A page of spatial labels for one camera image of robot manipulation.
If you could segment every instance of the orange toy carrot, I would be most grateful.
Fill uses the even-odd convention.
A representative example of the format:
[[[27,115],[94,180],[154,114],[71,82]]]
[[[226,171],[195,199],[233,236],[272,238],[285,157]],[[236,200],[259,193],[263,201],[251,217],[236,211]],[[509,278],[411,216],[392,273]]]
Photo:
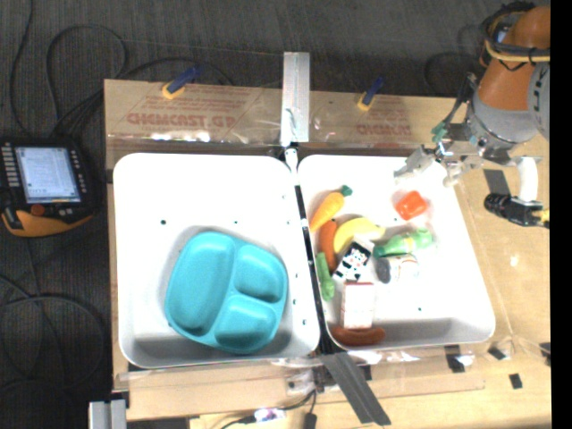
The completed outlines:
[[[342,186],[340,191],[335,190],[334,192],[330,192],[312,216],[310,220],[310,231],[317,231],[330,221],[343,207],[346,201],[345,197],[351,195],[351,193],[352,190],[348,186]]]
[[[338,230],[338,224],[334,219],[328,221],[319,231],[318,247],[325,255],[325,261],[328,263],[328,269],[330,273],[338,266],[338,260],[336,259],[336,253],[333,251],[333,237]]]

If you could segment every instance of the blue plastic plate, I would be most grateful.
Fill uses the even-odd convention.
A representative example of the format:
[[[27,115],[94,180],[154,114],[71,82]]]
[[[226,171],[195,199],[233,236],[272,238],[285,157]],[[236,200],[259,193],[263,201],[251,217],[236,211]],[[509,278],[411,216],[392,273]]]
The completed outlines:
[[[164,302],[181,335],[235,354],[270,343],[282,319],[288,274],[282,261],[257,245],[204,231],[182,249]]]

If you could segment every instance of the brown toy hot dog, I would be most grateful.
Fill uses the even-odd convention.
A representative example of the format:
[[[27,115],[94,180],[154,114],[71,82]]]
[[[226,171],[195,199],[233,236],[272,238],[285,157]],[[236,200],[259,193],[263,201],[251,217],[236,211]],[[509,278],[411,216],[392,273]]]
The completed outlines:
[[[370,329],[346,329],[335,325],[330,329],[332,337],[342,345],[351,347],[364,347],[379,343],[385,338],[385,330],[381,327]]]

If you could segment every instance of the toy banana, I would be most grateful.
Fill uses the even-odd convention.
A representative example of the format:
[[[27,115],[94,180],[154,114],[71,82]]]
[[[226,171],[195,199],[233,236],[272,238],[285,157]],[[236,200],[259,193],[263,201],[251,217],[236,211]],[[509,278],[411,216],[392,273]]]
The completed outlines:
[[[335,253],[343,251],[355,235],[363,235],[370,240],[378,240],[384,233],[384,227],[372,223],[365,217],[350,219],[338,226],[338,230],[333,236],[333,250]]]

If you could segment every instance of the blue clamp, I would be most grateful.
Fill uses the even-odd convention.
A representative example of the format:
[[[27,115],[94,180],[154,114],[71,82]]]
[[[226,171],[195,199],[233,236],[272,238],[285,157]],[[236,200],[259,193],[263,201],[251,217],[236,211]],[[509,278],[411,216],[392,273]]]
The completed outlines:
[[[163,96],[169,100],[173,100],[175,97],[182,94],[185,90],[185,84],[194,81],[203,72],[203,67],[198,65],[196,67],[190,67],[181,73],[173,81],[168,82],[163,86]]]
[[[377,80],[374,81],[371,88],[369,88],[366,92],[364,92],[357,101],[357,106],[364,111],[367,111],[371,108],[372,103],[374,102],[374,96],[377,94],[380,89],[383,87],[383,76],[380,76]]]

